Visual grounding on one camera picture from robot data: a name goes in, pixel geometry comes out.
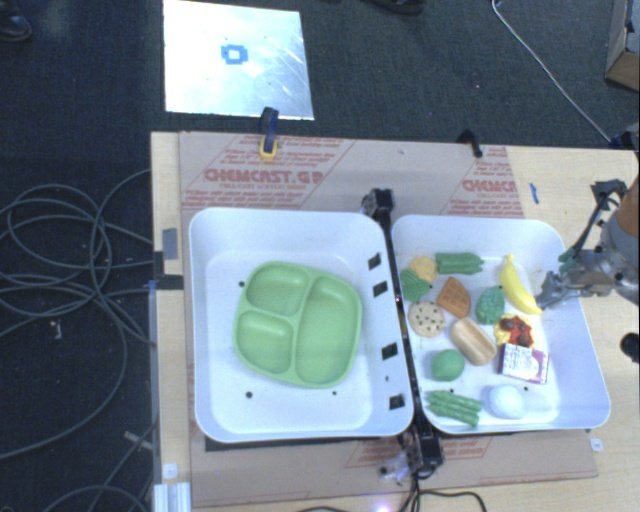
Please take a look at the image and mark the yellow round biscuit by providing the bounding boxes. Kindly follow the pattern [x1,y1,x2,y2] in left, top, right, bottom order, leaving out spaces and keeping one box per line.
[409,255,439,284]

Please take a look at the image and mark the thin black rod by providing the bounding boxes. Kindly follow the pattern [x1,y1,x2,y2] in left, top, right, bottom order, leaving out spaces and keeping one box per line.
[377,209,434,451]

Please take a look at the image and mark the brown waffle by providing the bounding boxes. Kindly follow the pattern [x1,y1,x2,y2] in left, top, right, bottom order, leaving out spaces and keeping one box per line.
[435,276,472,320]

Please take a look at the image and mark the purple and white carton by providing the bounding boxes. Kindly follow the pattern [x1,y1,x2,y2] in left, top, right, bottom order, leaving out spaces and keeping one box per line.
[496,342,551,386]

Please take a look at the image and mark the tan bread bun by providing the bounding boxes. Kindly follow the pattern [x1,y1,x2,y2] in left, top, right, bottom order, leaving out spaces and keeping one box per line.
[448,317,498,367]

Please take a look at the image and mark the green asparagus bundle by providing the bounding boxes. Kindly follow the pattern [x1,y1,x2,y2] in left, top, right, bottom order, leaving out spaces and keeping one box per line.
[424,389,483,428]

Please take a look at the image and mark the chocolate chip cookie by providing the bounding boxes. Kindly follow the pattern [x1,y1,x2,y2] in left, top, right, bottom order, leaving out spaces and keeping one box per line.
[406,300,447,339]

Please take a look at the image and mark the brown cardboard board red print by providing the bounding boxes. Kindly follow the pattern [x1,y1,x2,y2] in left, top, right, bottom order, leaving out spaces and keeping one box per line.
[178,130,599,509]

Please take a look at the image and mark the white plastic tray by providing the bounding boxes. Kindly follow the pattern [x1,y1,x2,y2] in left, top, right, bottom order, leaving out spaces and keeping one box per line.
[187,206,416,444]
[390,214,613,436]

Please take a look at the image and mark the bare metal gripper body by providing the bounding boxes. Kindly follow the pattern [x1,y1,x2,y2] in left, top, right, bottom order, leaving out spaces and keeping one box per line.
[563,249,627,300]

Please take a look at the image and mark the yellow and red pizza slice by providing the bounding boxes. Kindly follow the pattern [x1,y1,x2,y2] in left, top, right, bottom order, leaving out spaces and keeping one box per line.
[493,313,536,349]

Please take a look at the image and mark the green broccoli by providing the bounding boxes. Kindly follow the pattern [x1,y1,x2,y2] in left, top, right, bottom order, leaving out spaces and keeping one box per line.
[474,284,507,326]

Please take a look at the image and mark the green round lime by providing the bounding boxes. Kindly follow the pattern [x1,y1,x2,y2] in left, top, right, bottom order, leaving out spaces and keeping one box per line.
[430,348,467,382]

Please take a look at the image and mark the yellow banana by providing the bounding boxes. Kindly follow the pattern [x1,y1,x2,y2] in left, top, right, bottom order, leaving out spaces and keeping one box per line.
[499,253,544,317]

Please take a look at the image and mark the green lettuce leaf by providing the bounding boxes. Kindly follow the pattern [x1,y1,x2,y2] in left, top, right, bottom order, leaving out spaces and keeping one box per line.
[397,268,433,304]

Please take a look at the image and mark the black block with thin wires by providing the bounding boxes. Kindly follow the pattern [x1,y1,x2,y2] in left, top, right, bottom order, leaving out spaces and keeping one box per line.
[399,428,446,472]
[361,187,397,219]

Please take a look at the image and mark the green divided plate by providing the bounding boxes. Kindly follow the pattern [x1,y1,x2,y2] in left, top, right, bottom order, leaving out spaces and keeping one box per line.
[232,260,364,390]

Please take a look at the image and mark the white egg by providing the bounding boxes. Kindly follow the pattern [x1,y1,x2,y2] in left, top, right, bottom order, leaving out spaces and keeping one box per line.
[486,384,528,421]

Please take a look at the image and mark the green beans bundle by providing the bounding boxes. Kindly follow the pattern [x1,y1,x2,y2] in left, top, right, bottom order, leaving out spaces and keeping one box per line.
[433,251,486,277]

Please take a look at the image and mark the brown cardboard box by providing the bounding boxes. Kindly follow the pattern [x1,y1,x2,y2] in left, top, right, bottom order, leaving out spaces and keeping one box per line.
[603,0,640,92]

